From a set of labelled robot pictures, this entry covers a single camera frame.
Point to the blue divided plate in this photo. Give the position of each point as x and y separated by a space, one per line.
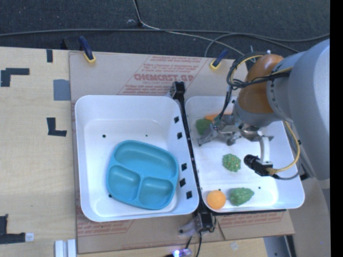
139 170

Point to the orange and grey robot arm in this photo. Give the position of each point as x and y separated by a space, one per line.
300 95

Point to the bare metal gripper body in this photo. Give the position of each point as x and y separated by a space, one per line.
230 128

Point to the green grapes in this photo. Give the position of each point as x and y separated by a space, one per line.
240 196
231 162

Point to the green broccoli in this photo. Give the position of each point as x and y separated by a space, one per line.
202 126

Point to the white plastic tray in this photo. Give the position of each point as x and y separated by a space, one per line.
268 194
128 111

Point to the orange ball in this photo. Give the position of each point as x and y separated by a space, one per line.
216 199

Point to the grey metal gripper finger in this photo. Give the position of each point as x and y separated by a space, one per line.
207 138
232 139

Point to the brown cardboard board red print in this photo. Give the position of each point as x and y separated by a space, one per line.
112 74

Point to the black cylinder on white bracket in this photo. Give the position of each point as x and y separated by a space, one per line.
257 165

